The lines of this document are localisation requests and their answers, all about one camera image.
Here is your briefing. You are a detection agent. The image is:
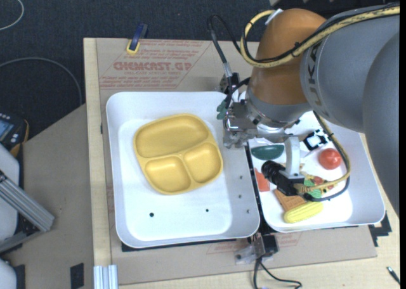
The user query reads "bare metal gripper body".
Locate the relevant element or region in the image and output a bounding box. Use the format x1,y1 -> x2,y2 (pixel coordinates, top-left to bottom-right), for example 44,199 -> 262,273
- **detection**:
225,102 -> 294,143

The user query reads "dark green bowl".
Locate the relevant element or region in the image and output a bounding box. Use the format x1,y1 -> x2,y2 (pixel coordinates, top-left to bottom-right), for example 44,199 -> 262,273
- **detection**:
251,143 -> 285,161

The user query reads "orange wedge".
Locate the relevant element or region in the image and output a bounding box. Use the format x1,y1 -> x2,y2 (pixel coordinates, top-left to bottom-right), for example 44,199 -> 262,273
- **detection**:
253,167 -> 272,193

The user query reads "yellow divided plate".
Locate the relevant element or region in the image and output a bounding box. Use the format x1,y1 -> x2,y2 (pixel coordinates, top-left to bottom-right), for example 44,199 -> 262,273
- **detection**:
133,113 -> 224,196

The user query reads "brown waffle biscuit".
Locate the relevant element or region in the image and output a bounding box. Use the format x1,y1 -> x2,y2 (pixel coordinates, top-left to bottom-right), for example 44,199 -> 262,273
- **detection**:
273,188 -> 307,213

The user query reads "pizza slice with toppings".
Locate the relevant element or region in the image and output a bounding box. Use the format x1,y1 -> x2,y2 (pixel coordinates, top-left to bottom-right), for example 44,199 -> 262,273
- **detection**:
299,170 -> 334,194

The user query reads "red tomato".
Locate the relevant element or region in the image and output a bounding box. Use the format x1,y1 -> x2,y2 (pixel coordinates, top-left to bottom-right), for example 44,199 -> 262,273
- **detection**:
318,148 -> 343,170

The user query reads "white plastic tray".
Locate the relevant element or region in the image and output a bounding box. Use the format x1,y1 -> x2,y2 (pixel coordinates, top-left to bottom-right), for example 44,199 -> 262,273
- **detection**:
105,91 -> 261,249
246,110 -> 386,233

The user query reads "yellow corn cob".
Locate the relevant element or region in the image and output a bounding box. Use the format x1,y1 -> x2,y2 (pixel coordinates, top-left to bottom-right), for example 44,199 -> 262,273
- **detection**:
283,200 -> 325,224

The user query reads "brown cardboard board, red print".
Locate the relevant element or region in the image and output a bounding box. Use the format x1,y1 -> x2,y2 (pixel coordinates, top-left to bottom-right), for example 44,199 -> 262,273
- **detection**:
95,37 -> 379,285

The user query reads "black pen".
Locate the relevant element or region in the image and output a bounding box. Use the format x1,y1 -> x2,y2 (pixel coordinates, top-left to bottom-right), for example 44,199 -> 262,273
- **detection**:
386,266 -> 400,285

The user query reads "black block with thin wires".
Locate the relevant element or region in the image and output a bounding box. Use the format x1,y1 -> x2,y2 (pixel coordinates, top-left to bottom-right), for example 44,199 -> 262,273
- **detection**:
219,72 -> 240,96
252,233 -> 280,259

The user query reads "black cylinder on white bracket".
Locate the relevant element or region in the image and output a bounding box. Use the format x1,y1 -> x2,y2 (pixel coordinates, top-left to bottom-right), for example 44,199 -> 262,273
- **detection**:
261,135 -> 307,196

